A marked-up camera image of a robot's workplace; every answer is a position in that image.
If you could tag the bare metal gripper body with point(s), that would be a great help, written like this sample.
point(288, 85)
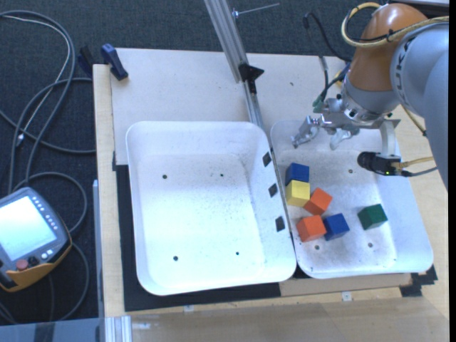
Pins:
point(341, 117)

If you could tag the black cylinder on white bracket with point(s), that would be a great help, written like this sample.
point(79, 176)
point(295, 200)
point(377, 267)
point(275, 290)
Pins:
point(378, 162)

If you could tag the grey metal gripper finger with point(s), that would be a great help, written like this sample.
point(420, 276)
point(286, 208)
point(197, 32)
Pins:
point(305, 131)
point(340, 137)

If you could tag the blue cube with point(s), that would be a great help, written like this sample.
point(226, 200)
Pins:
point(336, 226)
point(297, 172)

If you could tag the green cube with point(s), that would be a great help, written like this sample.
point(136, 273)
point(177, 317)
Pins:
point(372, 216)

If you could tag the orange cube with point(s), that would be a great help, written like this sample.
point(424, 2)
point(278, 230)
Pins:
point(318, 201)
point(310, 228)

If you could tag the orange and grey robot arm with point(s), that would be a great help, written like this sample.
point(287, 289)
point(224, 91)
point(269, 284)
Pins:
point(420, 70)

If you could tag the white plastic tray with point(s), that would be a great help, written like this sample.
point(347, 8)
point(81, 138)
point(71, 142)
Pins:
point(199, 212)
point(356, 255)

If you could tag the yellow cube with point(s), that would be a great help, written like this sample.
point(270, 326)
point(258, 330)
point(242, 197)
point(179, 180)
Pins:
point(297, 192)

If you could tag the pale wood board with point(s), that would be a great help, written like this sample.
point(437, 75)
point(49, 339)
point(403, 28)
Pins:
point(178, 91)

